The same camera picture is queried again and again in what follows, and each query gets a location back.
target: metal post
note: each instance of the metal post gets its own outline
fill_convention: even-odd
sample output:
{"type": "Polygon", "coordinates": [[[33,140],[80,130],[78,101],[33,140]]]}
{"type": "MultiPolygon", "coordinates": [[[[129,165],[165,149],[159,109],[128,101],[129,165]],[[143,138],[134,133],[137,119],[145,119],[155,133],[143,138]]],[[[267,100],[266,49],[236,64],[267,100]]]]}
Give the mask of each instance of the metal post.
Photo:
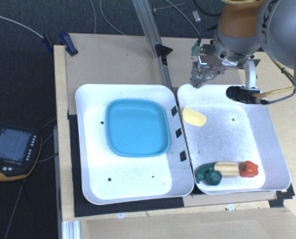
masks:
{"type": "Polygon", "coordinates": [[[138,19],[143,28],[144,34],[150,45],[152,56],[153,58],[158,57],[158,63],[160,67],[162,82],[166,87],[171,89],[171,81],[170,81],[167,64],[163,62],[163,59],[161,56],[157,55],[157,52],[155,49],[156,45],[158,44],[162,45],[162,42],[161,42],[159,31],[158,31],[156,22],[154,20],[149,2],[148,0],[132,0],[132,1],[136,10],[138,19]]]}

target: black mat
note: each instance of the black mat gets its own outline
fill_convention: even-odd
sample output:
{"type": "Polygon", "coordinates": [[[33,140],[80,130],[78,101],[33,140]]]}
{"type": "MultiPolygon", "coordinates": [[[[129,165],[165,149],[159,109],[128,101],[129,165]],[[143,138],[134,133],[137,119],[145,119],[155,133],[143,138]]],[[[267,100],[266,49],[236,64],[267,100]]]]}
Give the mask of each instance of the black mat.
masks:
{"type": "Polygon", "coordinates": [[[118,204],[94,205],[87,201],[82,192],[81,164],[78,140],[77,116],[69,116],[71,137],[71,158],[74,187],[75,216],[90,216],[120,212],[151,211],[183,207],[182,197],[151,199],[118,204]]]}

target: yellow object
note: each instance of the yellow object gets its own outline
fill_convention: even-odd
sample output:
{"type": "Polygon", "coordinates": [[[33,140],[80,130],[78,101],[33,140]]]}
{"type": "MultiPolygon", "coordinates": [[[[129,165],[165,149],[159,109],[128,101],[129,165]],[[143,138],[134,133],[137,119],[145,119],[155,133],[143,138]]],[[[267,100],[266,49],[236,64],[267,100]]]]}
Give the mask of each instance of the yellow object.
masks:
{"type": "Polygon", "coordinates": [[[239,165],[234,162],[216,162],[214,170],[219,171],[222,177],[237,177],[240,175],[239,165]]]}
{"type": "Polygon", "coordinates": [[[182,109],[182,118],[188,124],[195,126],[203,126],[207,121],[205,115],[189,108],[182,109]]]}

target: white tray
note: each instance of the white tray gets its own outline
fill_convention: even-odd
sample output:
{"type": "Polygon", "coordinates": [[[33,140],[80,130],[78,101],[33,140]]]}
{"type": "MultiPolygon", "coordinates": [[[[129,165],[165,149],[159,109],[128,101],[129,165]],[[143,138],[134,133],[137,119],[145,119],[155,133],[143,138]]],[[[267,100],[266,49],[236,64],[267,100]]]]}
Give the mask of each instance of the white tray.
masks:
{"type": "Polygon", "coordinates": [[[86,84],[79,87],[75,98],[82,189],[89,202],[102,205],[178,197],[192,191],[194,178],[184,136],[177,137],[182,129],[179,113],[173,114],[176,101],[172,91],[160,85],[86,84]],[[143,99],[162,106],[170,130],[166,153],[123,157],[111,151],[106,136],[106,107],[117,99],[143,99]]]}
{"type": "Polygon", "coordinates": [[[291,182],[268,106],[235,102],[226,97],[230,85],[206,85],[178,89],[179,106],[207,117],[204,126],[183,122],[193,171],[218,161],[252,161],[259,166],[253,178],[223,178],[219,185],[204,182],[197,187],[207,194],[283,190],[291,182]]]}

